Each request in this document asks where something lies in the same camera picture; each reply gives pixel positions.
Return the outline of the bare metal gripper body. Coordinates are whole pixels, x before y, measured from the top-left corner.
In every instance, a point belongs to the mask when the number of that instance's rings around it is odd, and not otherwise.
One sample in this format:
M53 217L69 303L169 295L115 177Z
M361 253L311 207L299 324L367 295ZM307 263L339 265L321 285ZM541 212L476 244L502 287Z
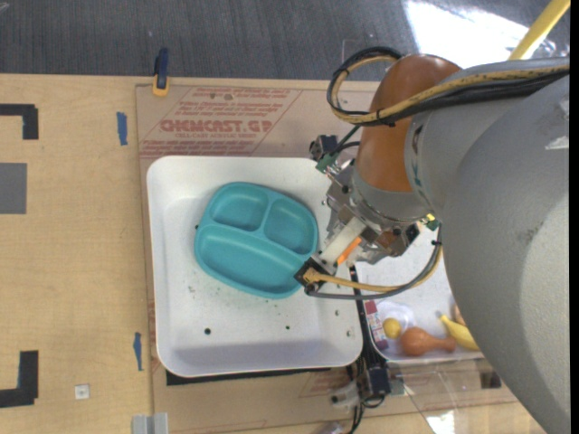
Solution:
M421 232L421 204L413 193L378 189L351 164L330 170L328 176L326 265L345 260L375 264L409 249Z

